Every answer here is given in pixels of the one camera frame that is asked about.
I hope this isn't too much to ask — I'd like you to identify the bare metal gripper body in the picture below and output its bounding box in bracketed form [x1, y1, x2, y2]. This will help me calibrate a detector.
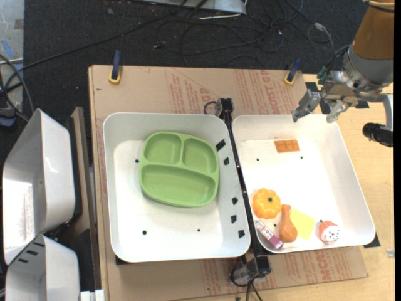
[319, 70, 383, 106]

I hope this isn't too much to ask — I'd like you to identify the orange square biscuit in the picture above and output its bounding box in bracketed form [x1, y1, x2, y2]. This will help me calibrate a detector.
[273, 139, 301, 154]

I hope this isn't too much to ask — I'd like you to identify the white plastic tray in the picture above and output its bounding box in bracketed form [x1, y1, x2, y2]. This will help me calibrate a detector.
[232, 114, 377, 255]
[102, 112, 252, 264]

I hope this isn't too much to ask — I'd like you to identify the thin black rod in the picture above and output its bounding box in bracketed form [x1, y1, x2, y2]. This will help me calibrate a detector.
[222, 110, 264, 258]

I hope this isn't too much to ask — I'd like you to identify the orange toy pumpkin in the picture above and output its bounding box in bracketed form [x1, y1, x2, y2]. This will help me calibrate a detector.
[252, 187, 283, 220]

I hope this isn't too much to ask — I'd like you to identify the yellow toy cheese slice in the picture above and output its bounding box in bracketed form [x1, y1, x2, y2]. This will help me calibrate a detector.
[289, 208, 316, 241]

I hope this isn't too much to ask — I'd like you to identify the brown toy chicken drumstick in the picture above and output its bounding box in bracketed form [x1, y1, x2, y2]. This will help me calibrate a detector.
[278, 204, 298, 243]

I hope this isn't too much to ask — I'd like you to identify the pink and white packet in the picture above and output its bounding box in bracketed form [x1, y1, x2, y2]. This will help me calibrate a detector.
[254, 219, 284, 251]

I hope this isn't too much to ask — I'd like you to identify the green divided plate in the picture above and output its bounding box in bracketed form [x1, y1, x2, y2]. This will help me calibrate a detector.
[138, 130, 221, 208]

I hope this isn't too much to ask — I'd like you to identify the brown cardboard board red print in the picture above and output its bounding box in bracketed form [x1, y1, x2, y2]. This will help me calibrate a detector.
[87, 64, 369, 301]

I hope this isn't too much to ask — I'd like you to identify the black cylinder on white bracket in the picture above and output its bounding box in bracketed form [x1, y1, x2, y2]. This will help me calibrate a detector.
[362, 93, 395, 149]

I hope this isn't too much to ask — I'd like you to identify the black block with thin wires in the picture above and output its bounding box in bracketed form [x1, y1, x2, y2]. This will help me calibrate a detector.
[214, 97, 235, 118]
[233, 255, 272, 285]

